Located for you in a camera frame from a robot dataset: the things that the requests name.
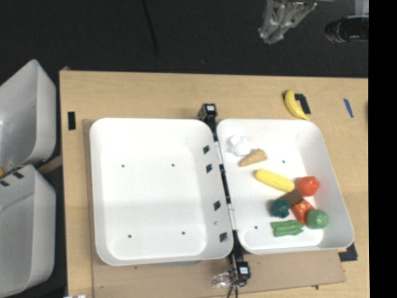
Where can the yellow banana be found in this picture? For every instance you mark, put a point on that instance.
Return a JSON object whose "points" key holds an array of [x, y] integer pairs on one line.
{"points": [[293, 105]]}

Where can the white plastic tray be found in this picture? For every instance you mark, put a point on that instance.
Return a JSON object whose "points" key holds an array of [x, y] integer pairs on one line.
{"points": [[279, 147], [155, 191]]}

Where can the green bean bundle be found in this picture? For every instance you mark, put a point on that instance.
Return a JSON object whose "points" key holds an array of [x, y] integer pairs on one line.
{"points": [[287, 228]]}

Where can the green apple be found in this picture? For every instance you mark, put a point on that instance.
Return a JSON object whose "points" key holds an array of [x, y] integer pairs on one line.
{"points": [[317, 219]]}

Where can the crumpled clear plastic piece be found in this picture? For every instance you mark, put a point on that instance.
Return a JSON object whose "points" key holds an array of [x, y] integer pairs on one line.
{"points": [[221, 279]]}

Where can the yellow corn cob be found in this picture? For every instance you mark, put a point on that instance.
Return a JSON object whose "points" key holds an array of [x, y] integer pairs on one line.
{"points": [[274, 180]]}

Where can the black cylinder on white bracket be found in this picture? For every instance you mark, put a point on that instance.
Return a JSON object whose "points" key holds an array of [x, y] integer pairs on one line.
{"points": [[347, 29]]}

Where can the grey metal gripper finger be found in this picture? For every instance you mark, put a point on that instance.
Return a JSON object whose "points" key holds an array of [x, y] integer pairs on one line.
{"points": [[294, 17], [270, 20]]}

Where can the red tomato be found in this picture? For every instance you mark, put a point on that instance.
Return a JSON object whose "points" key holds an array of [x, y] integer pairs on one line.
{"points": [[308, 185]]}

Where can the tan textured wedge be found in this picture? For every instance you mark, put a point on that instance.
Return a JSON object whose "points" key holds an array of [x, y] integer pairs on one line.
{"points": [[252, 158]]}

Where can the dark green broccoli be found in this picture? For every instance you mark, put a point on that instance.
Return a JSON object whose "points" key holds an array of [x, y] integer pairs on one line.
{"points": [[279, 208]]}

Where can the thin black and white rod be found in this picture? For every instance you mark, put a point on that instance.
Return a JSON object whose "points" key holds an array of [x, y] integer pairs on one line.
{"points": [[224, 178]]}

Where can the brown block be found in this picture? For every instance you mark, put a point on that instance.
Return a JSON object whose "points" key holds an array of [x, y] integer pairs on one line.
{"points": [[293, 197]]}

